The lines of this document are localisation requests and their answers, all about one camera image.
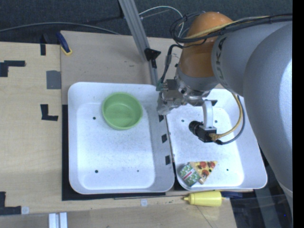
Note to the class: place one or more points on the toy pizza slice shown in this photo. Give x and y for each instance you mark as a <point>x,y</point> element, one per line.
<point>206,168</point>

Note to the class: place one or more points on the green bowl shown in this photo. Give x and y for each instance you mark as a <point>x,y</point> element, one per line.
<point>122,111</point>

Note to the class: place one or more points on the green and white small can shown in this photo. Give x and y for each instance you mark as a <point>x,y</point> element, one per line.
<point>188,174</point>

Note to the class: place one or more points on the white plastic tray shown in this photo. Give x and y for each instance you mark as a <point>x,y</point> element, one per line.
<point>114,151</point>
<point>213,155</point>

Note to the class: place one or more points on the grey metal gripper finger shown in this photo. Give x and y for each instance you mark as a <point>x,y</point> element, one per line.
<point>174,105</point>
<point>162,108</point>

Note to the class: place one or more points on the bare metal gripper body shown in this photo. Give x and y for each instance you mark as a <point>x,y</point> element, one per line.
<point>174,92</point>

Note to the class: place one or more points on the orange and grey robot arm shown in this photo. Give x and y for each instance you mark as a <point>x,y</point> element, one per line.
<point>256,63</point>

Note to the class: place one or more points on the yellow squeeze bottle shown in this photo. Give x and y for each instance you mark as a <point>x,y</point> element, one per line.
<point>206,198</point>

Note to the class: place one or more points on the thin black and white rod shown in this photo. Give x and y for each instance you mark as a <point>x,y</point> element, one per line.
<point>170,142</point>

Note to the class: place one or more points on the black cylinder on white bracket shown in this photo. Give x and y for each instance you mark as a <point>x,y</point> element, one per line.
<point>204,132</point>

